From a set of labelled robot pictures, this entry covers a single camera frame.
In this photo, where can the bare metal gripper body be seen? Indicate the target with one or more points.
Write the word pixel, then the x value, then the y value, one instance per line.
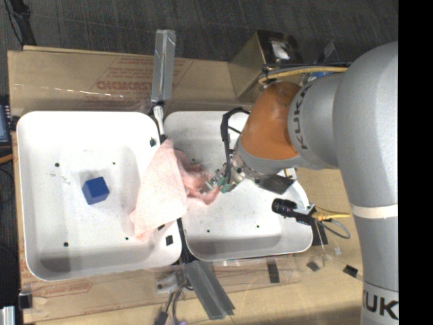
pixel 233 174

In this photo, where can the pink cloth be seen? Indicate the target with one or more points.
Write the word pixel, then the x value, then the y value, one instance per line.
pixel 162 188

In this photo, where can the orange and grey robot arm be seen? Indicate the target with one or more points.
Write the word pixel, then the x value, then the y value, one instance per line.
pixel 368 120

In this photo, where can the white plastic tray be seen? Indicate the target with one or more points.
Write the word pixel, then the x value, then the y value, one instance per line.
pixel 243 215
pixel 67 141

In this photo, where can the brown cardboard box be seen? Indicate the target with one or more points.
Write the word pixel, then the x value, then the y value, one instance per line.
pixel 247 69

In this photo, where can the blue cube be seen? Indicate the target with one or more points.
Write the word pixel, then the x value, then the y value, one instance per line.
pixel 95 191

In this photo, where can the brown cardboard board red print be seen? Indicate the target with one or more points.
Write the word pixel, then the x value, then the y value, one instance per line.
pixel 67 80

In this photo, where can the black cylinder on white bracket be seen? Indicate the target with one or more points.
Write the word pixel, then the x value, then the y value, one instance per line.
pixel 285 206

